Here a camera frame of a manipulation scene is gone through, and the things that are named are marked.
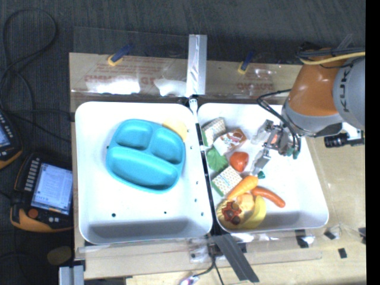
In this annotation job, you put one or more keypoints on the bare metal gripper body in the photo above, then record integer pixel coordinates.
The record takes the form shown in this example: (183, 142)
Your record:
(280, 143)

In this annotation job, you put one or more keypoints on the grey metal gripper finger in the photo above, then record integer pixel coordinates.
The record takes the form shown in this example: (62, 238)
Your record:
(261, 160)
(265, 128)

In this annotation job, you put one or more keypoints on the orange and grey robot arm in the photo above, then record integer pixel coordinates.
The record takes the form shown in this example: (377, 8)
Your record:
(311, 91)

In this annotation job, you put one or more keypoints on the red tomato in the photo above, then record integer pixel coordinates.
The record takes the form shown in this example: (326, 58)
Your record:
(239, 161)

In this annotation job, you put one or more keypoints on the orange carrot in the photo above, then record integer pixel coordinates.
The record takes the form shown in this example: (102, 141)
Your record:
(243, 186)

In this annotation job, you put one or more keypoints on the orange sausage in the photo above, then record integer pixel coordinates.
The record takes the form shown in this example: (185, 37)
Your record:
(268, 196)

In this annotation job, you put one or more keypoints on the white and orange carton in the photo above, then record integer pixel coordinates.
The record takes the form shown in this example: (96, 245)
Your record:
(230, 141)

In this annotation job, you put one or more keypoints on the yellow and green carton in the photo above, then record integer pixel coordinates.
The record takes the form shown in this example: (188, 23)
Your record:
(214, 129)
(226, 181)

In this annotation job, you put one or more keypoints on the pale orange bread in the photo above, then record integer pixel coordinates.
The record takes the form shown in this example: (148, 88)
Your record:
(247, 202)

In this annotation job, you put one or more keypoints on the green lettuce leaf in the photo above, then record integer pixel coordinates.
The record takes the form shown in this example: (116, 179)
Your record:
(216, 159)

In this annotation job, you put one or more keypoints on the white plastic tray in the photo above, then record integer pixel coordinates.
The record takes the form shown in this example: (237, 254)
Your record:
(297, 188)
(133, 212)

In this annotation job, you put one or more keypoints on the yellow banana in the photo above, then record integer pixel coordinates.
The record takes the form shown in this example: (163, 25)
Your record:
(259, 214)

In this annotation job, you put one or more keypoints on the thin black and white rod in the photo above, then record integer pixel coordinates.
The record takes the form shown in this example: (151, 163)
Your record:
(205, 165)

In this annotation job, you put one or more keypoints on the yellow pizza slice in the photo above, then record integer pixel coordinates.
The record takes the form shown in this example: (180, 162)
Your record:
(227, 218)

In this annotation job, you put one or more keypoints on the yellow round slice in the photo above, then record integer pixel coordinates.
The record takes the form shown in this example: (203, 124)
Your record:
(177, 127)

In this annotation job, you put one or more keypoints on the blue divided plate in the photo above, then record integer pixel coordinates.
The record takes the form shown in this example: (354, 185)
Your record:
(142, 162)

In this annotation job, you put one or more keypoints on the brown cardboard board red print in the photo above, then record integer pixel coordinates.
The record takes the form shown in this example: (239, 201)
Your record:
(133, 67)

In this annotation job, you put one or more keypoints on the black cylinder on white bracket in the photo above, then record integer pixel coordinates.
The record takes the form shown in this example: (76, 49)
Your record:
(337, 140)

